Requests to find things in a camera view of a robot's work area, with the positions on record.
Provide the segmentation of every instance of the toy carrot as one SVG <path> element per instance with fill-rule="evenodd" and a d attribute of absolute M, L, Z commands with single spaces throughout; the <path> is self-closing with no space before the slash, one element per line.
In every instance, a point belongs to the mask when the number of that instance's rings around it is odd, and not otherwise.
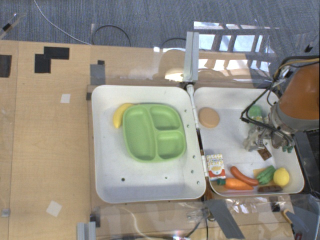
<path fill-rule="evenodd" d="M 254 189 L 249 184 L 237 178 L 226 178 L 224 187 L 229 190 L 253 190 Z"/>

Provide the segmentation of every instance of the green plate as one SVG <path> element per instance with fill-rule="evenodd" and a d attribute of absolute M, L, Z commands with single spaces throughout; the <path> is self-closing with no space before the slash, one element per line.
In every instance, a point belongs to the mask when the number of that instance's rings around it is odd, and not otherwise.
<path fill-rule="evenodd" d="M 129 107 L 122 119 L 129 154 L 140 162 L 176 159 L 186 151 L 186 136 L 178 112 L 162 104 Z"/>

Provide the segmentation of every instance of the wooden table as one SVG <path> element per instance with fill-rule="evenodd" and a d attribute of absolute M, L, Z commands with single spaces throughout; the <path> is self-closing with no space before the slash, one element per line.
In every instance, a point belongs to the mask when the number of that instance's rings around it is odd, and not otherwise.
<path fill-rule="evenodd" d="M 69 59 L 53 59 L 51 73 L 35 73 L 35 54 L 43 54 L 45 46 L 69 48 Z M 107 84 L 178 86 L 168 79 L 182 73 L 183 53 L 172 51 L 164 56 L 146 48 L 0 41 L 0 55 L 12 56 L 10 77 L 0 78 L 0 209 L 11 212 L 9 217 L 0 217 L 1 240 L 76 239 L 77 223 L 87 223 L 98 206 L 102 216 L 97 235 L 101 238 L 116 232 L 193 228 L 186 217 L 192 210 L 187 203 L 110 205 L 97 199 L 89 156 L 90 65 L 104 61 Z M 200 55 L 207 64 L 230 57 L 245 60 L 243 54 L 236 58 L 232 53 Z M 218 75 L 204 69 L 197 85 L 236 87 L 239 84 L 231 79 L 248 76 L 245 67 Z M 252 87 L 250 83 L 241 86 Z M 61 103 L 63 94 L 70 95 L 69 103 Z M 290 198 L 283 198 L 286 207 L 292 208 Z M 51 201 L 62 206 L 57 217 L 46 212 Z M 268 209 L 234 217 L 248 239 L 273 234 L 293 238 L 283 217 Z M 211 236 L 224 239 L 216 222 L 209 226 Z M 205 239 L 204 229 L 193 236 Z"/>

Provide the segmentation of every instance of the gray carpet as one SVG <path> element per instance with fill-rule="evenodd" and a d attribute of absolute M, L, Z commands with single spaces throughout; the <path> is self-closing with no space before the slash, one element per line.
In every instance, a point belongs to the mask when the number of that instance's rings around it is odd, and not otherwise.
<path fill-rule="evenodd" d="M 280 57 L 302 54 L 304 46 L 319 40 L 320 0 L 37 0 L 43 13 L 78 39 L 91 43 L 94 29 L 105 24 L 124 29 L 134 47 L 151 48 L 171 37 L 185 37 L 194 21 L 281 28 Z M 77 43 L 55 29 L 32 0 L 0 0 L 0 26 L 13 13 L 26 18 L 4 39 Z M 297 45 L 297 34 L 304 40 Z M 121 31 L 105 28 L 96 35 L 100 45 L 127 46 Z M 319 53 L 319 41 L 311 54 Z"/>

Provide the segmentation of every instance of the white paper piece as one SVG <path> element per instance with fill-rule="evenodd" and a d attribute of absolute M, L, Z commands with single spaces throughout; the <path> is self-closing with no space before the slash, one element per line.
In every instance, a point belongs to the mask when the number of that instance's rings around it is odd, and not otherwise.
<path fill-rule="evenodd" d="M 60 103 L 70 103 L 71 94 L 62 94 Z"/>
<path fill-rule="evenodd" d="M 48 208 L 46 209 L 46 212 L 54 217 L 58 217 L 60 211 L 61 211 L 62 205 L 58 204 L 55 201 L 51 201 Z"/>

